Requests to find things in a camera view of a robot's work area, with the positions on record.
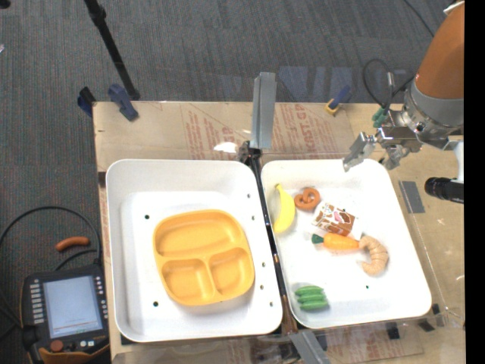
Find brown pretzel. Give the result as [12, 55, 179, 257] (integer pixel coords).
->
[293, 187, 322, 212]

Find beige croissant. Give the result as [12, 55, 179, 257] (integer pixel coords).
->
[357, 234, 390, 278]

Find white plastic tray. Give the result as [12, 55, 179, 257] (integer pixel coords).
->
[105, 158, 284, 344]
[260, 158, 433, 330]

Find brown sausage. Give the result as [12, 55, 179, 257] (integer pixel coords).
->
[55, 235, 92, 253]

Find black block with thin wires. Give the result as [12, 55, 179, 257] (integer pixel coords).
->
[237, 140, 263, 165]

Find brown and white carton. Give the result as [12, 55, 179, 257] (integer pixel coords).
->
[311, 201, 358, 237]

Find black cylinder on white bracket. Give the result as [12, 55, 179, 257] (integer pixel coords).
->
[424, 139, 465, 205]

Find brown cardboard board, red print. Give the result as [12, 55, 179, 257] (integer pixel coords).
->
[92, 100, 465, 364]

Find thin black rod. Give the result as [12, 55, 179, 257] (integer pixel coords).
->
[248, 156, 299, 335]

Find yellow banana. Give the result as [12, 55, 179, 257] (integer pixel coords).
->
[271, 183, 297, 235]

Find green pea pods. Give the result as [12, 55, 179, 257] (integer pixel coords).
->
[294, 284, 330, 312]

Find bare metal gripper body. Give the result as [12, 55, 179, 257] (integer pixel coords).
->
[376, 106, 465, 153]

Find orange divided plate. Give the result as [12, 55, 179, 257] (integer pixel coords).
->
[152, 209, 256, 307]

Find orange carrot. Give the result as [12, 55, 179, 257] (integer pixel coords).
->
[311, 232, 361, 252]

